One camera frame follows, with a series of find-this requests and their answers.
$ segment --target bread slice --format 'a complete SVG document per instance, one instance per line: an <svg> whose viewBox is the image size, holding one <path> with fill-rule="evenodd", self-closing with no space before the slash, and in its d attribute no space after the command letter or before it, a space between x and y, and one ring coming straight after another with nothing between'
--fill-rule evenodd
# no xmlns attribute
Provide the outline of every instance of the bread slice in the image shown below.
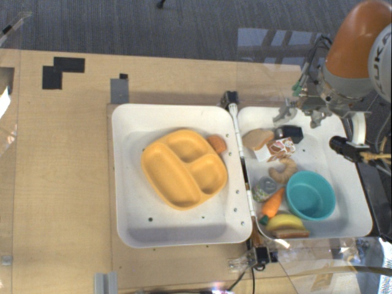
<svg viewBox="0 0 392 294"><path fill-rule="evenodd" d="M271 140L274 140L273 131L255 129L243 137L243 145L251 150L259 150Z"/></svg>

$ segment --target gray carpet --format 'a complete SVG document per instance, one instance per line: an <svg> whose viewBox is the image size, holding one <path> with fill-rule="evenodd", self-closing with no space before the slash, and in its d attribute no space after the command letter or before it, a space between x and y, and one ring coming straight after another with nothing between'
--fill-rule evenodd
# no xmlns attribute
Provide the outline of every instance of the gray carpet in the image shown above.
<svg viewBox="0 0 392 294"><path fill-rule="evenodd" d="M28 50L236 61L239 28L334 36L362 0L167 0L162 10L157 1L0 0L0 26L32 11L23 31ZM374 142L391 106L372 93L362 108L373 111L368 140ZM390 197L390 178L382 177Z"/></svg>

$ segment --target white tray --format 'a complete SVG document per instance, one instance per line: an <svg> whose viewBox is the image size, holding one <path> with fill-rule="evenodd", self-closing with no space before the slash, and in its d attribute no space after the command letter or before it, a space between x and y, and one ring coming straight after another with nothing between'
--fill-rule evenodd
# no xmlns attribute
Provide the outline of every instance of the white tray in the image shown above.
<svg viewBox="0 0 392 294"><path fill-rule="evenodd" d="M272 119L277 116L278 108L247 107L238 114L241 136L253 129L272 129ZM333 214L322 221L304 221L311 232L310 238L348 238L367 235L372 229L372 217L364 196L355 164L336 154L329 147L332 136L345 136L344 127L337 116L322 121L316 129L310 128L310 117L298 112L289 125L300 126L304 139L296 146L292 159L299 170L309 170L324 176L332 185L336 194L336 207ZM268 169L280 165L278 162L258 162L252 151L244 148L246 167L251 187L262 176L268 175ZM254 202L254 208L260 212L261 204ZM287 211L283 201L281 210Z"/></svg>
<svg viewBox="0 0 392 294"><path fill-rule="evenodd" d="M125 244L158 247L240 243L248 239L252 223L229 113L219 107L125 104L113 112L112 126L117 226ZM183 128L196 130L204 137L219 134L228 147L222 154L228 171L226 186L188 211L164 203L140 165L146 146Z"/></svg>

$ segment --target clear plastic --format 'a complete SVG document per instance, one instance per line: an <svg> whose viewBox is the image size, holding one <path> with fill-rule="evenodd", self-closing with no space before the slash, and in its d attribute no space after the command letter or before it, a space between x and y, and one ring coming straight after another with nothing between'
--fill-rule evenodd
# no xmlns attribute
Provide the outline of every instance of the clear plastic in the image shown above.
<svg viewBox="0 0 392 294"><path fill-rule="evenodd" d="M0 22L0 293L12 292L13 198L17 158L21 26L30 13Z"/></svg>
<svg viewBox="0 0 392 294"><path fill-rule="evenodd" d="M268 242L299 294L390 293L391 244L377 237Z"/></svg>
<svg viewBox="0 0 392 294"><path fill-rule="evenodd" d="M244 106L280 106L285 98L290 98L309 50L320 35L239 28L237 88L241 103ZM316 52L309 69L311 75L317 74L317 66L324 62L325 55L322 49Z"/></svg>

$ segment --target toy food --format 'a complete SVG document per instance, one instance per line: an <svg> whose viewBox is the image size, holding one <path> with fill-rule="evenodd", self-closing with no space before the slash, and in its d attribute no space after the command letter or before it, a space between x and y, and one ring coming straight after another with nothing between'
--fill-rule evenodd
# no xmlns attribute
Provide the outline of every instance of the toy food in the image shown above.
<svg viewBox="0 0 392 294"><path fill-rule="evenodd" d="M279 172L275 168L270 168L268 170L269 176L272 177L272 179L274 179L277 183L287 184L288 180L298 170L296 163L291 158L282 158L279 160L279 162L285 165L284 170Z"/></svg>
<svg viewBox="0 0 392 294"><path fill-rule="evenodd" d="M270 130L255 129L243 137L243 145L255 151L274 139L274 132Z"/></svg>
<svg viewBox="0 0 392 294"><path fill-rule="evenodd" d="M255 201L263 203L270 198L276 191L277 184L269 176L263 176L259 179L254 187L252 187L252 197Z"/></svg>
<svg viewBox="0 0 392 294"><path fill-rule="evenodd" d="M262 214L268 216L269 218L275 216L279 209L279 206L282 203L283 195L284 195L284 187L279 189L274 195L272 195L266 201L266 203L263 205L262 208Z"/></svg>
<svg viewBox="0 0 392 294"><path fill-rule="evenodd" d="M254 153L258 161L274 161L290 157L295 152L293 140L290 137L281 140L272 140Z"/></svg>
<svg viewBox="0 0 392 294"><path fill-rule="evenodd" d="M265 228L268 231L285 229L306 230L302 220L293 214L277 214L268 221Z"/></svg>
<svg viewBox="0 0 392 294"><path fill-rule="evenodd" d="M295 229L287 229L287 230L277 230L272 231L272 235L276 238L307 238L309 237L310 232L307 230L295 230Z"/></svg>
<svg viewBox="0 0 392 294"><path fill-rule="evenodd" d="M217 154L220 154L227 149L224 139L219 135L211 135L207 138L207 141L214 148Z"/></svg>

